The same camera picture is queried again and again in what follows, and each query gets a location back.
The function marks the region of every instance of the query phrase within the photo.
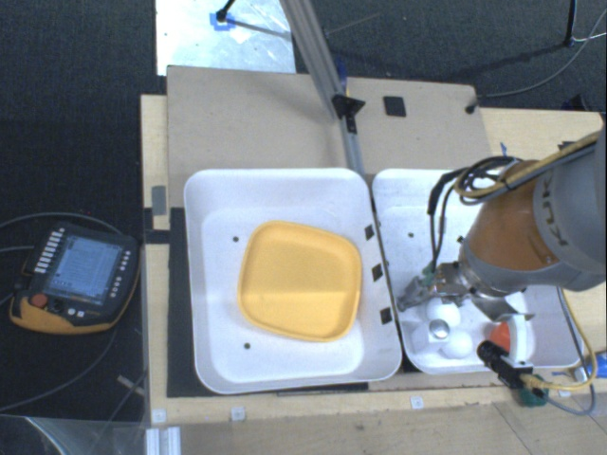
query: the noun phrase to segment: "yellow cable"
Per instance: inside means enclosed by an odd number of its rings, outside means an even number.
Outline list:
[[[579,391],[579,390],[583,390],[584,388],[587,388],[588,386],[590,386],[593,383],[593,381],[595,380],[595,378],[597,377],[598,365],[597,365],[597,357],[595,356],[595,352],[593,351],[592,346],[590,345],[590,342],[588,341],[588,337],[583,333],[583,331],[579,327],[578,319],[576,318],[576,315],[574,314],[573,310],[571,309],[571,305],[569,304],[569,299],[567,298],[565,292],[562,292],[562,297],[564,298],[565,304],[567,305],[567,310],[569,310],[569,315],[571,316],[571,320],[573,321],[574,325],[576,326],[576,329],[579,332],[579,336],[583,340],[584,345],[586,346],[586,349],[588,349],[588,355],[590,356],[590,362],[592,364],[592,372],[590,373],[590,377],[588,377],[588,379],[586,379],[584,382],[578,383],[578,384],[568,384],[568,385],[542,381],[541,379],[538,379],[533,374],[521,374],[521,380],[524,382],[525,387],[528,388],[529,390],[532,390],[533,388],[538,388],[540,390]]]
[[[538,162],[534,162],[534,163],[530,164],[528,167],[525,167],[521,171],[516,172],[513,175],[511,175],[508,178],[508,183],[514,183],[514,182],[519,181],[520,179],[524,179],[525,177],[531,175],[538,169],[541,169],[542,167],[545,167],[546,165],[550,165],[551,163],[555,162],[556,160],[563,158],[565,156],[568,156],[570,154],[573,154],[574,152],[577,152],[578,150],[581,150],[582,148],[592,145],[593,143],[595,143],[598,140],[599,135],[600,135],[600,132],[595,132],[591,135],[585,136],[584,138],[579,139],[575,143],[572,143],[568,147],[565,147],[562,150],[559,150],[558,152],[556,152],[552,155],[549,155],[546,158],[544,158]],[[460,179],[466,173],[468,173],[468,171],[464,171],[457,178],[453,189],[459,195],[462,195],[463,197],[467,197],[468,199],[478,199],[478,198],[484,197],[490,193],[496,192],[496,191],[506,187],[506,184],[504,182],[496,182],[495,184],[493,184],[490,187],[487,187],[484,189],[477,189],[474,191],[466,191],[466,190],[460,189],[458,184],[460,182]]]

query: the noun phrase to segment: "white object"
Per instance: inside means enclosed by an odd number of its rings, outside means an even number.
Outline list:
[[[230,410],[231,421],[245,421],[247,419],[247,410],[244,406],[233,407]]]
[[[181,428],[148,428],[145,430],[146,455],[180,455]]]
[[[268,391],[395,373],[401,346],[386,275],[374,281],[372,270],[382,258],[369,190],[359,175],[345,169],[210,170],[188,180],[184,198],[194,362],[209,389]],[[241,314],[236,291],[248,238],[271,220],[326,229],[358,248],[359,310],[344,337],[333,342],[283,337]],[[373,236],[367,239],[369,227]]]
[[[152,410],[152,423],[166,423],[167,421],[167,410],[164,408],[158,408]]]
[[[527,361],[527,322],[523,314],[512,315],[507,320],[510,332],[510,352],[508,357],[515,364]]]
[[[452,330],[449,341],[441,348],[449,359],[464,359],[472,354],[472,336],[465,330]]]
[[[455,303],[443,303],[438,298],[430,299],[426,304],[426,317],[428,320],[444,320],[450,327],[457,327],[462,321],[459,308]]]
[[[391,169],[373,182],[373,196],[383,251],[395,297],[405,290],[411,279],[421,274],[431,259],[428,196],[445,171]],[[478,214],[478,206],[464,206],[453,196],[447,206],[447,228],[439,263],[452,262],[459,252],[459,236],[466,236]],[[535,317],[526,322],[527,361],[538,368],[568,367],[578,362],[573,340],[561,310],[557,290],[552,286],[532,286],[524,294],[509,295],[508,303],[521,313]],[[428,305],[421,304],[398,312],[405,352],[424,373],[471,373],[487,368],[476,355],[476,346],[487,339],[496,323],[491,322],[469,300],[459,308],[458,330],[467,332],[472,352],[463,358],[449,358],[442,350],[417,353],[413,332],[427,322]]]
[[[424,399],[421,396],[411,396],[411,408],[414,410],[423,410]]]
[[[449,326],[445,322],[447,328],[443,331],[444,335],[437,335],[432,331],[431,322],[420,322],[411,335],[411,343],[416,353],[434,353],[449,343]]]
[[[573,371],[573,376],[579,383],[583,383],[588,379],[588,376],[586,375],[586,371],[584,370],[583,366],[579,366],[578,368],[576,368]]]

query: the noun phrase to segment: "cardboard sheet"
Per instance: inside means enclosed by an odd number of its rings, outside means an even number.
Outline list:
[[[490,154],[470,86],[350,78],[365,170],[450,169]],[[388,116],[402,97],[406,117]],[[170,206],[205,169],[345,167],[340,126],[308,75],[171,66],[168,70]]]

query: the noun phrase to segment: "white ball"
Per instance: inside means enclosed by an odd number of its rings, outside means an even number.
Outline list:
[[[450,327],[455,327],[462,321],[459,308],[455,303],[443,303],[439,298],[430,299],[426,305],[426,317],[428,320],[441,319]]]
[[[449,337],[450,341],[442,347],[443,354],[450,359],[463,359],[468,357],[474,346],[472,345],[472,337],[468,332],[463,330],[453,330]]]

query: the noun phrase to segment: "orange object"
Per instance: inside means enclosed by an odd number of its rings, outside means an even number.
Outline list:
[[[238,306],[248,321],[270,332],[328,342],[352,327],[361,280],[359,251],[347,239],[270,221],[248,242]]]
[[[36,293],[29,299],[29,302],[35,307],[45,308],[48,303],[48,297],[44,293]]]
[[[508,328],[508,324],[502,322],[495,327],[489,335],[489,340],[499,345],[505,351],[510,352],[510,329]]]

